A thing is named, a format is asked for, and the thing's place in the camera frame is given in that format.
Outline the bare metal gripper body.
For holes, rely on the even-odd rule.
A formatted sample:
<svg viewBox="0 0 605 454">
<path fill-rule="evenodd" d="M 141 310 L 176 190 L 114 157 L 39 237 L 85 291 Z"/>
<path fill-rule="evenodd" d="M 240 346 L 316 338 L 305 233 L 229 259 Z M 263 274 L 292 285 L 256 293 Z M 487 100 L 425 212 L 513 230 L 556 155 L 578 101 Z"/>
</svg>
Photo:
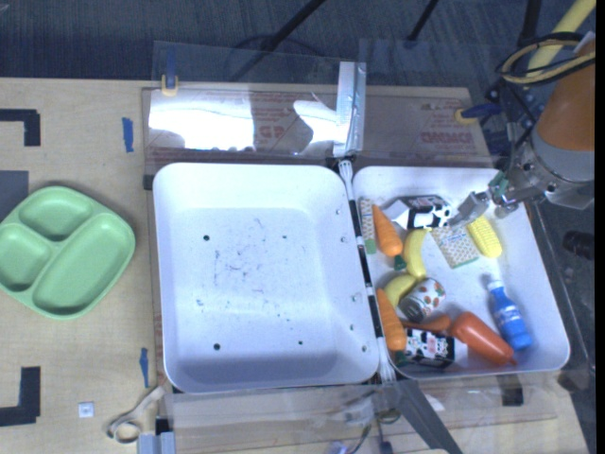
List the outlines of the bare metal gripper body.
<svg viewBox="0 0 605 454">
<path fill-rule="evenodd" d="M 588 208 L 595 195 L 593 158 L 590 151 L 518 152 L 493 178 L 495 215 L 504 218 L 526 202 Z"/>
</svg>

